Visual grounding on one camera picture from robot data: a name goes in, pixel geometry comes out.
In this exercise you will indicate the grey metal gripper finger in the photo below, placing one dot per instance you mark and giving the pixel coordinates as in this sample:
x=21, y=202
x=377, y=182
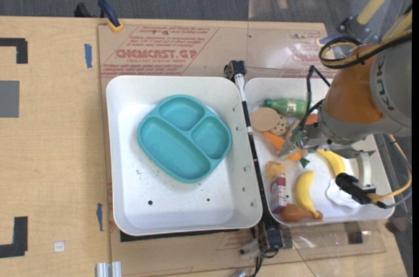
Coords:
x=302, y=149
x=287, y=146

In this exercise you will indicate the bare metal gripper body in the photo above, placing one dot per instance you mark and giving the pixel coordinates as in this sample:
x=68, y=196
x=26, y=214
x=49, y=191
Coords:
x=315, y=137

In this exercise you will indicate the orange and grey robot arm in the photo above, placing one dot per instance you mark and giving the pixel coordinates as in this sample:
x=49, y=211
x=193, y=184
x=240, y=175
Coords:
x=353, y=95

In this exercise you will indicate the orange carrot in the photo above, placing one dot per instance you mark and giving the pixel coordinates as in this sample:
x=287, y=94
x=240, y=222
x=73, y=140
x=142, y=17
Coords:
x=273, y=139

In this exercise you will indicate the orange round toy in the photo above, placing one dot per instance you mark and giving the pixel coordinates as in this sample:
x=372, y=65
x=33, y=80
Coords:
x=311, y=119

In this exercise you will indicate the chocolate chip biscuit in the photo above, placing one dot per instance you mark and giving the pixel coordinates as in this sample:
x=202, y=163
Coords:
x=281, y=127

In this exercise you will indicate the yellow-orange toy croissant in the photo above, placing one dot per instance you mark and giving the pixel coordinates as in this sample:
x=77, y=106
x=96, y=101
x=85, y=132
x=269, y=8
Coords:
x=274, y=169

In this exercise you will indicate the yellow banana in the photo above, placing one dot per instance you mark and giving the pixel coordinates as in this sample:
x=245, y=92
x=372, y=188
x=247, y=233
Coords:
x=305, y=190
x=335, y=162

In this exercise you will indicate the tan round flat bread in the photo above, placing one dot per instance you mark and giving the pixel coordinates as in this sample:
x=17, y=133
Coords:
x=263, y=119

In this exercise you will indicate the thin black and white rod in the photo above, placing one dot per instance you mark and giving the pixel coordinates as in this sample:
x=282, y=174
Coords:
x=250, y=135

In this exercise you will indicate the green plastic bottle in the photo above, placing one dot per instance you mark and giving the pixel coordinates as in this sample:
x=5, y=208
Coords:
x=288, y=106

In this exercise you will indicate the pink and white carton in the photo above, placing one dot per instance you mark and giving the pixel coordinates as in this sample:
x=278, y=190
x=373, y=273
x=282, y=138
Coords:
x=279, y=194

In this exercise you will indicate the white flat fried egg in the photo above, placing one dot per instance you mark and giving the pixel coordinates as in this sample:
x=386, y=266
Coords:
x=337, y=196

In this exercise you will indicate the brown chicken drumstick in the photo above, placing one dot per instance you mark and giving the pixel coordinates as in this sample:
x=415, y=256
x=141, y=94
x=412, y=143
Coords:
x=294, y=213

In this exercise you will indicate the white plastic tray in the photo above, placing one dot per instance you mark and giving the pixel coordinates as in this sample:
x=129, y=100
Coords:
x=330, y=213
x=131, y=203

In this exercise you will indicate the blue divided plate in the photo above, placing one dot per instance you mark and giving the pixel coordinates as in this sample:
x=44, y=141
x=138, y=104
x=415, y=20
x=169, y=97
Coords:
x=170, y=144

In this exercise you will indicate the brown cardboard board red print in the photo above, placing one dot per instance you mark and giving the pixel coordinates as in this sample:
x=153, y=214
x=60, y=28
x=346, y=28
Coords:
x=170, y=49

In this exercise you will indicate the black cylinder on white bracket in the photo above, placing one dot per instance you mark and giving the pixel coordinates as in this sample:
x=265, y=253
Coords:
x=353, y=187

